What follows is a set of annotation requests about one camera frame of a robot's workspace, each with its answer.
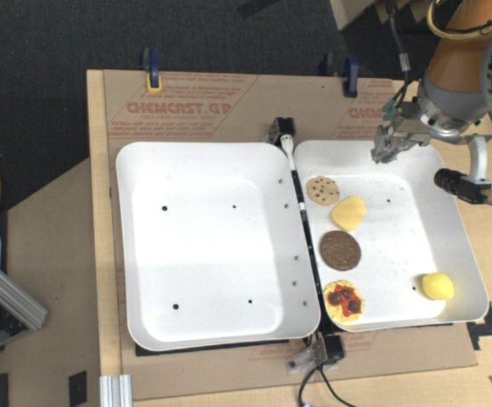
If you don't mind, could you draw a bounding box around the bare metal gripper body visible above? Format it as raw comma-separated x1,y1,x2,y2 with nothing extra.
383,99,467,148

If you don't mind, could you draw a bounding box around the chocolate chip biscuit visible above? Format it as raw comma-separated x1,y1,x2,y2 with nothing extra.
305,175,341,208

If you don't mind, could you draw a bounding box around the yellow cheese slice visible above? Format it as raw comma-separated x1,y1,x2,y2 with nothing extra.
330,195,367,232

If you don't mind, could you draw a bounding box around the white plastic tray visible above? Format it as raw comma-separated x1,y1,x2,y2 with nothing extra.
115,141,321,352
292,138,489,332

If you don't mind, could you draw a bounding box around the thin black and white rod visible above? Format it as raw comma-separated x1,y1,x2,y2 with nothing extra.
280,135,326,334

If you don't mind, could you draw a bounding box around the brown round patty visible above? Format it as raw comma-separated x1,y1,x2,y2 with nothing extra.
318,229,362,271

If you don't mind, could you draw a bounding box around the yellow lemon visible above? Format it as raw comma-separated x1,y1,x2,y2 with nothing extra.
421,271,456,301

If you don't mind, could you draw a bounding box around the round pizza with red sauce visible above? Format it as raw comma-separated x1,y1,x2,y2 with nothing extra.
322,278,366,324

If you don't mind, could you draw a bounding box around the brown cardboard board red print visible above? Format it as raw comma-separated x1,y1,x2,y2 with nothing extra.
102,69,478,401

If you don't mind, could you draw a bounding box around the black cylinder on white bracket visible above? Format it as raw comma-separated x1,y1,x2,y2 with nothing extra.
433,135,492,205

